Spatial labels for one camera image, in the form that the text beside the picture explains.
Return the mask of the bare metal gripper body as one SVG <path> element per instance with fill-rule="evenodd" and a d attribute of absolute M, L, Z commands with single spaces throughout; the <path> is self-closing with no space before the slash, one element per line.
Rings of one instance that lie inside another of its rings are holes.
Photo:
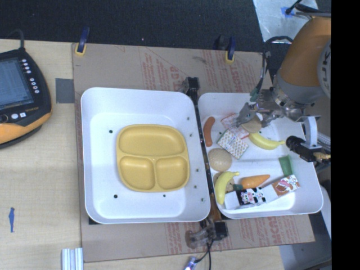
<path fill-rule="evenodd" d="M 305 107 L 306 105 L 290 99 L 282 90 L 270 88 L 260 90 L 256 99 L 255 109 L 260 115 L 263 112 L 276 111 L 278 118 L 303 121 L 305 118 Z"/>

